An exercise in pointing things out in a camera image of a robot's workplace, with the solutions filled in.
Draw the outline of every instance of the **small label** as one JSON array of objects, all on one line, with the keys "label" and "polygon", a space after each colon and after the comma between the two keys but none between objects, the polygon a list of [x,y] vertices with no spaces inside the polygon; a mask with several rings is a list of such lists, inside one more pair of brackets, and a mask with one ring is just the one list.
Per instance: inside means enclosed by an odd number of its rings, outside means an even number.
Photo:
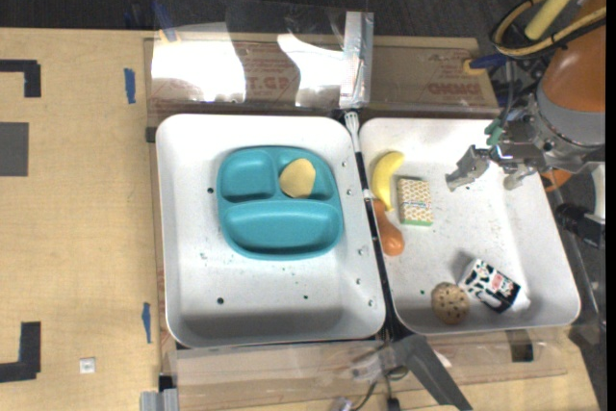
[{"label": "small label", "polygon": [[96,373],[96,358],[81,358],[79,373]]}]

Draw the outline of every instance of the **blue tape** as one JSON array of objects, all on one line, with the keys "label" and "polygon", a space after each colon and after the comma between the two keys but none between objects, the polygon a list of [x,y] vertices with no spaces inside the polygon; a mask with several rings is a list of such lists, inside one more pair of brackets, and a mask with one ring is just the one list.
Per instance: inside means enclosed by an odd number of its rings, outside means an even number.
[{"label": "blue tape", "polygon": [[152,330],[151,323],[152,317],[150,316],[150,304],[145,302],[143,304],[143,310],[141,311],[141,320],[143,321],[143,328],[145,329],[145,338],[149,345],[152,344]]},{"label": "blue tape", "polygon": [[135,99],[135,71],[132,68],[124,69],[124,88],[126,89],[128,104],[137,103]]},{"label": "blue tape", "polygon": [[484,57],[479,57],[478,59],[474,59],[469,64],[470,68],[490,68],[490,67],[500,67],[507,63],[507,58],[502,53],[494,53],[492,55],[486,55]]}]

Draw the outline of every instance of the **black cable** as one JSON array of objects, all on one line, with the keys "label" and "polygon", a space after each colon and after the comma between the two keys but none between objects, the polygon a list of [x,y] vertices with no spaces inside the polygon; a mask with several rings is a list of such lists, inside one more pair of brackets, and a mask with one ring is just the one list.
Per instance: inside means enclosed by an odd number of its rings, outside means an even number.
[{"label": "black cable", "polygon": [[368,392],[366,393],[366,396],[364,397],[364,399],[359,404],[357,404],[356,406],[351,408],[351,411],[359,411],[361,408],[363,408],[366,405],[366,402],[368,402],[369,399],[372,397],[372,394],[374,393],[374,389],[376,389],[376,384],[377,383],[378,383],[378,381],[375,381],[375,382],[372,383],[372,385],[368,389]]},{"label": "black cable", "polygon": [[[519,45],[504,45],[502,44],[502,39],[504,38],[504,33],[509,29],[509,27],[513,24],[513,21],[517,16],[521,13],[535,5],[536,1],[544,1],[544,0],[523,0],[520,4],[511,9],[494,27],[492,33],[490,34],[490,40],[495,44],[497,49],[504,53],[507,57],[516,60],[523,59],[536,59],[539,57],[543,57],[545,55],[550,54],[554,50],[560,47],[566,46],[568,43],[590,33],[591,31],[603,26],[606,23],[606,16],[598,18],[593,22],[590,22],[586,25],[582,25],[569,33],[567,36],[562,36],[563,32],[555,33],[551,37],[544,39],[543,41],[531,41],[524,44]],[[546,46],[546,42],[548,39],[552,39],[552,42]],[[516,51],[527,52],[527,53],[515,53]]]},{"label": "black cable", "polygon": [[513,63],[511,61],[507,61],[505,65],[505,79],[507,81],[507,104],[505,105],[502,113],[500,114],[500,122],[504,124],[509,117],[509,113],[511,112],[511,108],[513,106],[513,90],[515,84],[515,78],[513,77]]},{"label": "black cable", "polygon": [[409,370],[406,367],[398,367],[387,373],[387,378],[392,382],[398,382],[399,380],[402,380],[406,375],[408,375],[408,372]]},{"label": "black cable", "polygon": [[392,382],[389,380],[389,375],[385,375],[385,383],[387,384],[387,399],[392,398]]},{"label": "black cable", "polygon": [[[542,62],[547,65],[548,63],[545,62],[545,60],[542,58]],[[539,84],[541,83],[541,77],[536,78],[532,83],[530,83],[528,86],[526,86],[525,88],[521,88],[517,94],[515,94],[514,98],[513,98],[513,102],[511,103],[511,109],[513,109],[522,98],[528,96],[529,94],[532,94],[538,87]]]}]

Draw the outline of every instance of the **wooden board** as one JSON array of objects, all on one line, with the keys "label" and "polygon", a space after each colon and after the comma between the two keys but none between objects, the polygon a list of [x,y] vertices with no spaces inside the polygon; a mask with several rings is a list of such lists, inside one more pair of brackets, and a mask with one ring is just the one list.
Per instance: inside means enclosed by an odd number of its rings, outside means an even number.
[{"label": "wooden board", "polygon": [[[0,408],[137,409],[160,366],[142,34],[4,29],[0,58],[42,71],[42,98],[0,73],[0,120],[30,127],[28,176],[0,177],[0,362],[23,321],[41,322],[42,346],[38,378],[1,383]],[[96,373],[80,374],[85,357]]]}]

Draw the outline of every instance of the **clear plastic sheet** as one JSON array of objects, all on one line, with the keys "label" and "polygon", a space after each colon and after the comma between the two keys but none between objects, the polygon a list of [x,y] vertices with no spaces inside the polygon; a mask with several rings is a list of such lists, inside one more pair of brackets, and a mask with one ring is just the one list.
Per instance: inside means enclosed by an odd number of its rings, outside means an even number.
[{"label": "clear plastic sheet", "polygon": [[253,0],[156,0],[154,12],[154,108],[266,112],[370,99],[371,13]]},{"label": "clear plastic sheet", "polygon": [[[562,330],[533,330],[524,336],[532,342],[529,361],[513,361],[511,339],[504,332],[430,338],[429,342],[457,385],[554,376],[567,371]],[[333,405],[338,398],[359,402],[373,381],[377,382],[376,394],[387,392],[382,372],[371,371],[379,351],[383,359],[389,347],[382,341],[352,341],[182,349],[169,352],[167,363],[181,409],[232,409],[322,399]],[[394,393],[423,388],[411,372],[392,381],[391,386]]]}]

